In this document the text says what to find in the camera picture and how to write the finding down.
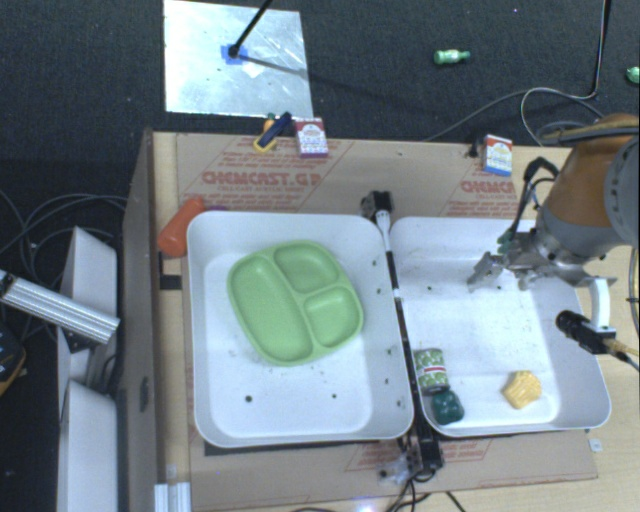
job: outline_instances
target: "green divided plate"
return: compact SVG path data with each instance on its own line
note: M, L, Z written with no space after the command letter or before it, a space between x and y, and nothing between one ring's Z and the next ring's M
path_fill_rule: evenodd
M242 258L229 271L227 291L249 341L274 364L313 361L362 329L349 278L315 242L287 242Z

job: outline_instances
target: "white tray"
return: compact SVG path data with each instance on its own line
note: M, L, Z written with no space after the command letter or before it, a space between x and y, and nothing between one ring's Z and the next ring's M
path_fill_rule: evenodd
M360 335L293 367L267 363L229 302L227 274L271 245L312 240L336 257L362 303ZM221 447L391 439L414 409L378 229L356 216L206 212L188 230L194 414Z
M451 389L466 412L459 422L438 425L424 400L424 413L451 437L597 427L611 410L597 358L555 326L561 311L580 312L575 290L540 279L522 292L508 271L492 287L467 290L474 264L509 225L407 217L391 230L412 349L443 350ZM521 230L529 227L521 223ZM531 370L543 389L521 410L501 393L516 370Z

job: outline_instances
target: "soda can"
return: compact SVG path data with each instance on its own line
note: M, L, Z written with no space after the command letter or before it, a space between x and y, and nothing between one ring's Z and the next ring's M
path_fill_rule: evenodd
M439 348L414 350L413 360L418 387L423 395L433 396L449 390L449 379L442 350Z

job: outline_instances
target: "dark floor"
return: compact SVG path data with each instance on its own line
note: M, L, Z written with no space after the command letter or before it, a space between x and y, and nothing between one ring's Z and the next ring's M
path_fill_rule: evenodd
M588 94L602 2L282 0L274 7L301 13L314 110L330 137L424 140L514 91L548 86ZM639 16L637 1L613 3L599 94L590 102L605 114L638 114L638 87L624 72L639 62ZM61 194L125 196L144 127L259 130L256 120L164 111L162 22L161 0L0 3L0 191L22 216ZM445 48L469 49L472 58L439 68L431 56ZM471 142L493 132L533 144L519 99L439 140ZM535 96L528 105L535 128L594 120L558 98ZM0 218L0 268L26 277L17 245L2 250L20 233L2 199ZM32 241L75 223L113 233L119 214L91 204L44 222ZM38 255L43 281L62 269L59 238ZM7 315L20 334L25 319ZM25 347L28 373L0 397L0 511L49 512L57 464L55 346L38 332Z

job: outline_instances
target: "small box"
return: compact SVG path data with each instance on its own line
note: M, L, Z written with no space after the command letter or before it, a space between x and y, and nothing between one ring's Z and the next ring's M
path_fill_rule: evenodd
M509 139L487 135L484 138L484 171L499 176L511 176L512 147L513 143Z
M300 158L324 158L329 154L322 119L296 120L296 140Z

